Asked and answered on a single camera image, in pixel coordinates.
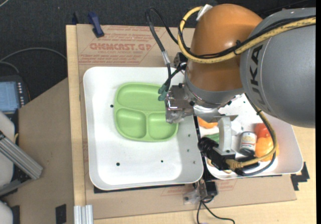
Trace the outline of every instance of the small display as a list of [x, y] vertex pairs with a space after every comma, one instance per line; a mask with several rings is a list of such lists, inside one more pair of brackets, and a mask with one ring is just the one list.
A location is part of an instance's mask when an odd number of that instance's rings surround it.
[[15, 81], [0, 82], [0, 110], [4, 113], [13, 113], [20, 108]]

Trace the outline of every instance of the electrical connector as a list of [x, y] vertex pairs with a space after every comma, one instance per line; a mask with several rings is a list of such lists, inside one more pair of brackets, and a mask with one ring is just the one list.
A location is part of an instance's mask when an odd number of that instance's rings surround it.
[[160, 96], [158, 97], [159, 101], [164, 101], [167, 95], [167, 91], [163, 91]]
[[160, 89], [158, 90], [158, 93], [159, 93], [159, 94], [162, 94], [162, 93], [165, 91], [165, 89], [166, 89], [166, 85], [163, 84], [163, 85], [160, 87]]
[[180, 66], [182, 63], [186, 63], [188, 60], [188, 58], [181, 52], [177, 53], [173, 63], [174, 63], [174, 67], [178, 68], [178, 66]]

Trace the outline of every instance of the cable tie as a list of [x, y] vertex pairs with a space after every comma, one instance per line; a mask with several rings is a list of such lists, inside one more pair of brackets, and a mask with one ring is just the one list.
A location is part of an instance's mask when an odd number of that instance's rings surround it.
[[241, 41], [240, 40], [236, 40], [236, 42], [235, 42], [235, 44], [236, 44], [236, 46], [235, 46], [235, 48], [234, 48], [234, 54], [235, 55], [238, 55], [237, 53], [236, 53], [236, 49], [238, 49], [239, 48], [239, 46], [241, 45]]
[[170, 58], [169, 58], [169, 54], [167, 53], [166, 50], [165, 50], [165, 51], [162, 51], [162, 56], [163, 56], [165, 65], [171, 63]]

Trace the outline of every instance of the white tray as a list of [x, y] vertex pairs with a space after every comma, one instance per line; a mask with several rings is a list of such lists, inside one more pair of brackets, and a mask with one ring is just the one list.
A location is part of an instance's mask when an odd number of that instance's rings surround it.
[[[164, 142], [129, 140], [115, 127], [110, 105], [120, 85], [145, 82], [161, 86], [167, 77], [166, 68], [156, 67], [93, 67], [86, 71], [83, 80], [89, 174], [99, 189], [186, 184], [202, 177], [193, 117], [180, 123], [177, 134]], [[182, 80], [183, 75], [178, 73], [172, 84]]]
[[[240, 124], [243, 127], [243, 131], [254, 131], [256, 123], [262, 122], [261, 118], [256, 114], [245, 95], [241, 95], [237, 99], [233, 100], [230, 105], [221, 108], [219, 112], [226, 115], [238, 115], [238, 117], [232, 122], [232, 126], [234, 124]], [[280, 154], [275, 158], [275, 161], [268, 169], [254, 176], [271, 176], [299, 172], [303, 167], [303, 158], [292, 126], [270, 115], [266, 114], [266, 117], [269, 119], [272, 127], [276, 132]], [[201, 136], [217, 132], [217, 127], [208, 130], [200, 127]], [[240, 139], [240, 134], [233, 136], [232, 149], [236, 152], [238, 152], [239, 150]], [[244, 156], [237, 153], [236, 158], [240, 157]], [[247, 172], [250, 173], [259, 170], [262, 167], [265, 167], [268, 163], [269, 162], [260, 162], [259, 167], [248, 170]], [[228, 174], [224, 171], [220, 171], [210, 165], [208, 161], [206, 161], [206, 164], [209, 172], [216, 178], [243, 178], [242, 176], [238, 176], [234, 172]]]

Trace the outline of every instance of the tan cardboard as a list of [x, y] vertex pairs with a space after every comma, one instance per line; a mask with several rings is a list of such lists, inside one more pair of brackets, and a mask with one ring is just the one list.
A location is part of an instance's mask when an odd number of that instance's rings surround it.
[[[94, 193], [94, 186], [89, 177], [82, 77], [87, 69], [96, 66], [97, 63], [89, 61], [99, 61], [100, 58], [103, 58], [103, 60], [100, 60], [99, 66], [164, 66], [160, 50], [151, 36], [148, 27], [106, 25], [102, 26], [102, 29], [107, 36], [104, 39], [97, 39], [90, 25], [77, 25], [86, 204], [93, 205], [95, 219], [196, 209], [197, 205], [184, 205], [183, 195], [193, 190], [191, 184], [175, 187]], [[156, 28], [156, 31], [168, 50], [172, 61], [176, 53], [179, 52], [178, 46], [171, 40], [165, 28]], [[186, 41], [191, 40], [193, 31], [194, 29], [186, 29], [184, 31]], [[135, 62], [132, 62], [136, 51], [139, 51], [139, 56], [136, 57]], [[110, 57], [106, 57], [106, 55], [115, 54], [128, 55], [130, 60], [118, 63], [117, 61], [120, 61], [119, 58], [115, 57], [117, 60], [112, 62], [109, 60]], [[296, 199], [289, 175], [218, 180], [217, 185], [219, 195], [215, 201], [209, 204], [209, 207], [227, 207]]]
[[20, 207], [21, 224], [54, 224], [55, 209], [64, 204], [67, 223], [73, 223], [68, 79], [19, 110], [19, 134], [20, 148], [43, 167], [43, 172], [4, 201], [10, 207]]

